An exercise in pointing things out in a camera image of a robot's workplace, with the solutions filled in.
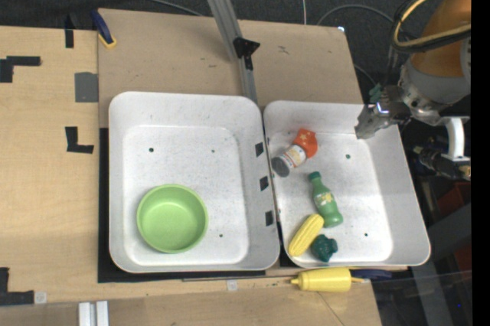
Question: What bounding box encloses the green bowl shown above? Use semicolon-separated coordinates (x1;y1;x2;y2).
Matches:
136;183;210;255

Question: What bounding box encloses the black cylinder on white bracket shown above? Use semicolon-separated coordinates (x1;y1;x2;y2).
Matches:
414;116;472;181

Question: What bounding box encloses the yellow corn cob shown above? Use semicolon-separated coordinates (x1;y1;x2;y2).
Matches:
287;213;325;258

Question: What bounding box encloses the yellow mustard bottle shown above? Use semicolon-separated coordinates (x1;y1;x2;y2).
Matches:
289;266;365;293

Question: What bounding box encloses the green broccoli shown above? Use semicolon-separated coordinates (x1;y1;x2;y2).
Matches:
309;233;340;263

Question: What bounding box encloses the brown cardboard board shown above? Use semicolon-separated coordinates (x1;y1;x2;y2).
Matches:
96;8;409;279

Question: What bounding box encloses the green bottle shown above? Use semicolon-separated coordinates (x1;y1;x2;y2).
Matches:
307;171;345;229

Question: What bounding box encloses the white plastic tray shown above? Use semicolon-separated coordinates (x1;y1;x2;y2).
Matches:
108;90;282;274
263;99;433;269

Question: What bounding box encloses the orange carton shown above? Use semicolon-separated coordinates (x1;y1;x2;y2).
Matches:
292;128;319;159

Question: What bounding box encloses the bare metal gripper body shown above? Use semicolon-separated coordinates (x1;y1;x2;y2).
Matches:
377;85;445;126

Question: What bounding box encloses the white can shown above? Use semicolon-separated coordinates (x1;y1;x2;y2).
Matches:
270;143;309;178

